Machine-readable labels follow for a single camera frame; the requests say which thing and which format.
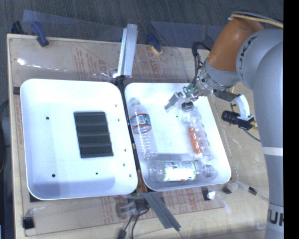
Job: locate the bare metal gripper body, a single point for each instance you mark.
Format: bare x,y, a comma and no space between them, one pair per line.
204,83

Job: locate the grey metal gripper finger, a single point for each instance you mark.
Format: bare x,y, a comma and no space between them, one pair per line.
191,98
174,101

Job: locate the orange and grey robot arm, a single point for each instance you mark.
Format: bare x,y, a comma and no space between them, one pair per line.
266,66

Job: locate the white plastic tray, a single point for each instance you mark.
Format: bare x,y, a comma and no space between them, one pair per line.
59,143
169,133

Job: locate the clear bottle orange label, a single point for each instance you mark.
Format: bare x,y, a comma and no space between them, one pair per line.
195,136

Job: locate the clear bottle red green label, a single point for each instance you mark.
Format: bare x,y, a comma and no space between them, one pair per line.
140,126

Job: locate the clear bottle white green label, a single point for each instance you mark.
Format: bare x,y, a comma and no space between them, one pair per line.
177,170

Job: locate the black ribbed rectangular block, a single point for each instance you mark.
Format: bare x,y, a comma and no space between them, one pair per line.
93,134

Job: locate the brown cardboard board red print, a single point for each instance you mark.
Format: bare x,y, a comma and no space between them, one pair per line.
89,63

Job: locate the black cylinder on white bracket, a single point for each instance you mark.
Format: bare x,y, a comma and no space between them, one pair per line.
235,118

